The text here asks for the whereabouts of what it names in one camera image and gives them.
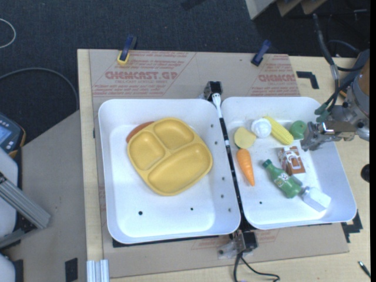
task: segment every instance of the toy bottle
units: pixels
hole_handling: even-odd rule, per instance
[[[275,167],[271,160],[267,159],[263,163],[263,167],[270,173],[274,184],[276,184],[289,199],[302,191],[301,186],[283,169]]]

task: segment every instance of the table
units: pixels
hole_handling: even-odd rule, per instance
[[[342,67],[353,64],[353,59],[336,59]],[[334,84],[330,69],[323,58],[291,56],[294,71],[309,71],[316,75],[320,89],[314,90],[308,79],[297,79],[301,96],[309,96],[320,103],[332,93]],[[102,229],[99,215],[97,184],[97,164],[95,140],[93,138],[93,107],[90,84],[89,50],[78,50],[80,120],[82,134],[83,182],[85,191],[86,246],[88,260],[103,259]],[[368,269],[371,264],[370,253],[370,185],[360,177],[360,170],[369,163],[369,143],[355,138],[350,142],[336,143],[352,192],[357,202],[363,229],[351,234],[349,253],[329,256],[298,258],[273,262],[253,263],[260,272],[275,273],[282,281],[368,281],[358,261]],[[145,276],[111,279],[114,282],[125,281],[233,281],[232,266],[186,270]],[[245,266],[240,265],[238,279],[261,281]]]

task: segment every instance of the orange carrot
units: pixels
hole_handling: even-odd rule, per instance
[[[236,153],[236,159],[248,182],[254,186],[253,167],[249,151],[244,148],[239,149]]]

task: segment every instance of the black carpet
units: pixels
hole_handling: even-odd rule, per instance
[[[365,9],[354,14],[355,10]],[[326,40],[370,47],[370,0],[328,0],[316,10]],[[16,30],[0,49],[0,76],[47,68],[78,88],[77,49],[122,49],[128,34],[139,50],[257,52],[321,56],[311,15],[300,6],[281,17],[271,4],[251,20],[245,0],[0,0],[0,19]],[[0,46],[13,37],[0,21]],[[333,55],[356,56],[344,46]],[[26,141],[76,109],[69,84],[55,73],[32,70],[0,78],[0,112],[26,130]]]

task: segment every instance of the yellow divided plate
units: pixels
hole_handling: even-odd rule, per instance
[[[127,146],[132,165],[156,193],[172,196],[197,183],[213,165],[210,150],[185,122],[169,117],[136,133]]]

